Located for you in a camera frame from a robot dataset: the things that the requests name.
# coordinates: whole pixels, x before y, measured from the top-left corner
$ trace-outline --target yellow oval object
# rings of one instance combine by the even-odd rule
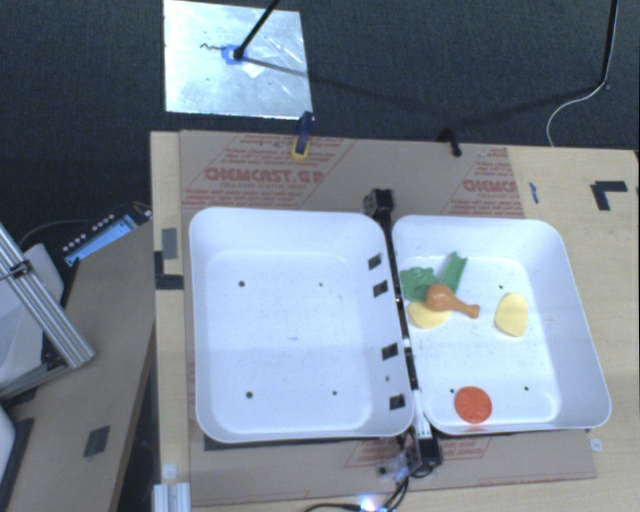
[[[433,329],[444,323],[450,316],[451,311],[433,311],[424,302],[412,302],[407,306],[409,318],[422,329]]]
[[[511,336],[524,336],[528,319],[527,299],[521,293],[507,293],[496,309],[496,326]]]

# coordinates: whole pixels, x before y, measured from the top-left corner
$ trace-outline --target brown drumstick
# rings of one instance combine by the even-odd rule
[[[480,314],[480,306],[465,304],[453,294],[446,284],[442,283],[429,286],[425,302],[432,311],[460,311],[471,318],[478,318]]]

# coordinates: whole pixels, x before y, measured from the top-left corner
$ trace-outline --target tray with toy food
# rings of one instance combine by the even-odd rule
[[[552,227],[407,216],[391,243],[389,253],[385,231],[358,213],[196,214],[196,415],[208,436],[393,436],[423,413],[451,435],[606,421],[606,385]]]

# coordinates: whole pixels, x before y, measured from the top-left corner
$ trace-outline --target black rod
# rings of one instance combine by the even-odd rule
[[[280,3],[280,0],[273,0],[271,2],[271,5],[267,7],[267,10],[264,11],[264,13],[262,13],[262,16],[258,20],[258,23],[256,23],[255,27],[251,29],[251,32],[249,32],[249,35],[247,36],[247,38],[242,42],[240,46],[238,46],[235,50],[233,50],[233,58],[235,60],[242,60],[242,57],[244,57],[244,52],[247,49],[247,46],[249,46],[249,43],[251,43],[251,40],[262,28],[262,25],[264,25],[264,22],[267,21],[267,19],[269,18],[269,16],[274,11],[274,9],[278,6],[279,3]]]
[[[613,52],[613,40],[616,35],[616,20],[618,18],[618,0],[611,0],[611,10],[609,11],[609,28],[607,30],[607,42],[604,49],[604,59],[602,61],[602,75],[600,83],[607,83],[609,79],[609,64],[611,64],[611,53]]]

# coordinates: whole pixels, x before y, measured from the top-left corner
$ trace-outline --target black fabric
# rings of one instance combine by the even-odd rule
[[[266,7],[268,1],[226,2]],[[549,115],[600,78],[610,3],[283,0],[301,13],[326,136],[547,145]],[[0,222],[148,201],[149,133],[292,132],[164,111],[159,0],[0,0]],[[640,4],[621,2],[611,89],[561,112],[557,145],[638,148]]]

